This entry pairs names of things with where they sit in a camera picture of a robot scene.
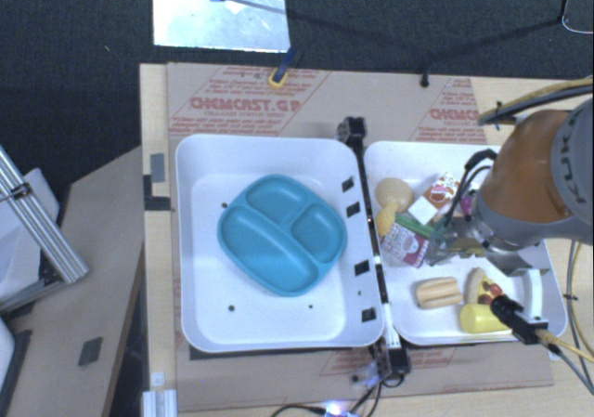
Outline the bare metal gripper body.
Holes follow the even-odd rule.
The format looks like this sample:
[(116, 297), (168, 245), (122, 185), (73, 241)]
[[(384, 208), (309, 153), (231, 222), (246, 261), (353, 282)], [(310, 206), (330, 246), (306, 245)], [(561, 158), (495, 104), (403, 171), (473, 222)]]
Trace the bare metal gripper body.
[(466, 218), (454, 218), (448, 226), (445, 248), (449, 255), (461, 258), (487, 257), (490, 241), (477, 224)]

